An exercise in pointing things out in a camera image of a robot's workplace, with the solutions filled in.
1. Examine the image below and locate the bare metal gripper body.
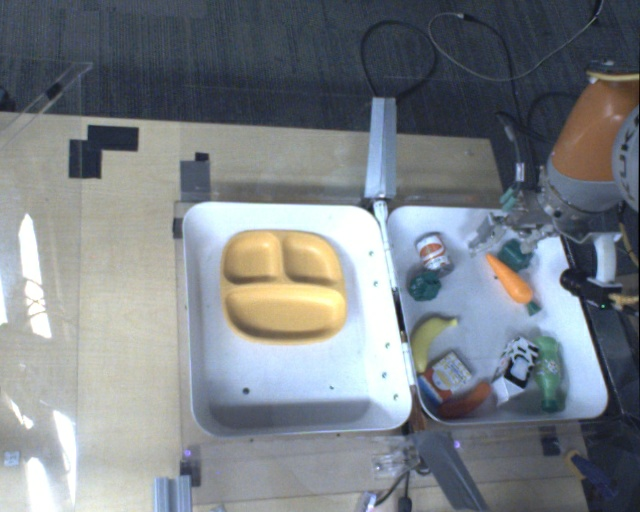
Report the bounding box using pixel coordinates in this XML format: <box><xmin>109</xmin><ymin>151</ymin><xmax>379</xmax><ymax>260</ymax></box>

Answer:
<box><xmin>503</xmin><ymin>180</ymin><xmax>604</xmax><ymax>245</ymax></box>

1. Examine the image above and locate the orange carrot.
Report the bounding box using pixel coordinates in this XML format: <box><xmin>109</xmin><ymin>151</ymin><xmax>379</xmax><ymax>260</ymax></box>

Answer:
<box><xmin>485</xmin><ymin>252</ymin><xmax>543</xmax><ymax>317</ymax></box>

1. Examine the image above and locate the red and white can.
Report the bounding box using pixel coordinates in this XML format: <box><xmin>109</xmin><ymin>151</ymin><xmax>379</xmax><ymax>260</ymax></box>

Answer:
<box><xmin>414</xmin><ymin>231</ymin><xmax>454</xmax><ymax>276</ymax></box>

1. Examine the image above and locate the green broccoli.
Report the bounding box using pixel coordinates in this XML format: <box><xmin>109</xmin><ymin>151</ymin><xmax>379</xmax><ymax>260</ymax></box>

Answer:
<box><xmin>407</xmin><ymin>271</ymin><xmax>444</xmax><ymax>303</ymax></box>

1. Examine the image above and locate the white plastic tray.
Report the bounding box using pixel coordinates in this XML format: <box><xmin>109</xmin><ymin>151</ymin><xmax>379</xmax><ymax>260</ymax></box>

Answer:
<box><xmin>181</xmin><ymin>201</ymin><xmax>414</xmax><ymax>439</ymax></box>
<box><xmin>386</xmin><ymin>204</ymin><xmax>611</xmax><ymax>427</ymax></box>

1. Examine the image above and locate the black and white milk carton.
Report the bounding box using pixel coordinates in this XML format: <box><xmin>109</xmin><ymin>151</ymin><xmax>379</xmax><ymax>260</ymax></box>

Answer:
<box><xmin>491</xmin><ymin>336</ymin><xmax>542</xmax><ymax>409</ymax></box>

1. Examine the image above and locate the yellow banana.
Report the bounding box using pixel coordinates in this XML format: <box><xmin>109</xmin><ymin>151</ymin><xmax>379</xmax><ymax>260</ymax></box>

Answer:
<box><xmin>409</xmin><ymin>314</ymin><xmax>460</xmax><ymax>376</ymax></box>

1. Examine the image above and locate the green plastic bottle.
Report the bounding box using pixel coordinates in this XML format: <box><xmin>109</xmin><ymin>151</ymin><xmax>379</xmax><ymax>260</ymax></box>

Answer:
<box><xmin>530</xmin><ymin>335</ymin><xmax>568</xmax><ymax>415</ymax></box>

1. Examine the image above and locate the yellow and red carton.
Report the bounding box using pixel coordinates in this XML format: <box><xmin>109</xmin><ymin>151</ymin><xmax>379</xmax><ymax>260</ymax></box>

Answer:
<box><xmin>416</xmin><ymin>350</ymin><xmax>474</xmax><ymax>407</ymax></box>

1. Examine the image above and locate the brown sausage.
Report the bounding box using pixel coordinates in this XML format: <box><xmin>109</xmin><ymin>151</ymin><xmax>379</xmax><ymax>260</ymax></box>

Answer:
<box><xmin>436</xmin><ymin>381</ymin><xmax>494</xmax><ymax>421</ymax></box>

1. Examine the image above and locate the yellow divided plate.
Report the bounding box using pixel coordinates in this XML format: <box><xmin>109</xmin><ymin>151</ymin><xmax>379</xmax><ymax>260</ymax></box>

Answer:
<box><xmin>219</xmin><ymin>228</ymin><xmax>349</xmax><ymax>345</ymax></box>

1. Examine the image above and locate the pale wood board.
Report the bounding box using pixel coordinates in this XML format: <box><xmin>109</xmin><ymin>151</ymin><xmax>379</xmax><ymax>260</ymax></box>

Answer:
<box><xmin>175</xmin><ymin>122</ymin><xmax>591</xmax><ymax>507</ymax></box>

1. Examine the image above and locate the black cylinder on white bracket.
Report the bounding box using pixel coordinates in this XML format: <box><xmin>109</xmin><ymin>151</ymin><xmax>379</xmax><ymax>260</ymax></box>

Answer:
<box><xmin>559</xmin><ymin>231</ymin><xmax>625</xmax><ymax>302</ymax></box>

